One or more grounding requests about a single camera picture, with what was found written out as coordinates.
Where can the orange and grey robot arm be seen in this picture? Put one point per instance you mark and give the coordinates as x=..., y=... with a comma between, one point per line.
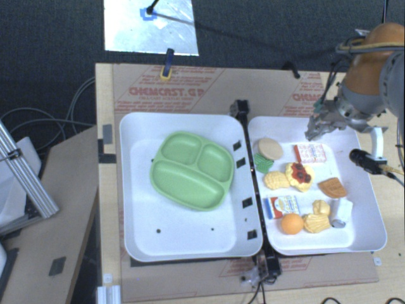
x=364, y=74

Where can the thin black rod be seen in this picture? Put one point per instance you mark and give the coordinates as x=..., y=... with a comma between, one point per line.
x=255, y=182

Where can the orange ball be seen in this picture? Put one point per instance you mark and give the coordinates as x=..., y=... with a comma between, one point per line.
x=292, y=224

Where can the black cylinder on white bracket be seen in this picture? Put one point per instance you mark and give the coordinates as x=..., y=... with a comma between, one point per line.
x=367, y=161

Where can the yellow ridged toy bread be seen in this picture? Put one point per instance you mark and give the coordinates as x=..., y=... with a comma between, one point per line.
x=316, y=223

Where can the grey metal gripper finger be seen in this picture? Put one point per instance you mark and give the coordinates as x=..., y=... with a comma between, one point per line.
x=310, y=131
x=323, y=130

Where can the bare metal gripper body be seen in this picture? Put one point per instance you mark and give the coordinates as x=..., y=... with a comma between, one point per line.
x=343, y=115

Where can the red and white carton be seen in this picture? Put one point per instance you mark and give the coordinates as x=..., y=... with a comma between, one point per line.
x=311, y=153

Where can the clear plastic bottle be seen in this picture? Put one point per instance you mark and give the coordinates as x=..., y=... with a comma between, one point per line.
x=342, y=211

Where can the tan round biscuit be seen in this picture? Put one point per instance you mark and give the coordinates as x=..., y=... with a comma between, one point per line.
x=270, y=148

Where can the yellow pizza slice red topping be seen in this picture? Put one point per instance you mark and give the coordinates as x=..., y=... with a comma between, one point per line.
x=300, y=176

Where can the green toy lettuce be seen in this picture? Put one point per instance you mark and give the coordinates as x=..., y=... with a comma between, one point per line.
x=262, y=165

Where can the brown cardboard board red print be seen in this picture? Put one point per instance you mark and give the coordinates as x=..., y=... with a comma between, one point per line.
x=196, y=87

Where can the white plastic tray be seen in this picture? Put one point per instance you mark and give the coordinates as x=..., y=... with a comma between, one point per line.
x=357, y=233
x=177, y=226

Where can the red blue white carton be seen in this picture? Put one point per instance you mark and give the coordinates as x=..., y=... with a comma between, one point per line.
x=283, y=206

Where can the green divided plate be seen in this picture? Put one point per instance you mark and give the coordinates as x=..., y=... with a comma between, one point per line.
x=190, y=176

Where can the brown toy biscuit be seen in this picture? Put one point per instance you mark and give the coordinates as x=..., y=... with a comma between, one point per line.
x=332, y=187

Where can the small yellow toy bread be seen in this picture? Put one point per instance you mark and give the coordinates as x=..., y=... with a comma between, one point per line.
x=321, y=207

